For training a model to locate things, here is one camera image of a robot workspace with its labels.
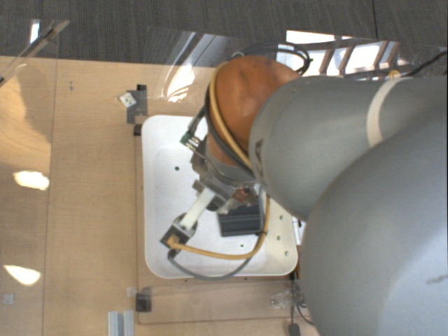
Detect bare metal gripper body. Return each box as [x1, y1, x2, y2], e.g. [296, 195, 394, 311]
[190, 148, 265, 238]

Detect white plastic tray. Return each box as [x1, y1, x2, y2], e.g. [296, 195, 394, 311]
[141, 114, 300, 279]

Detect black cylinder on white bracket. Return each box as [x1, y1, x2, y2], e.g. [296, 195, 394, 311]
[160, 189, 225, 250]

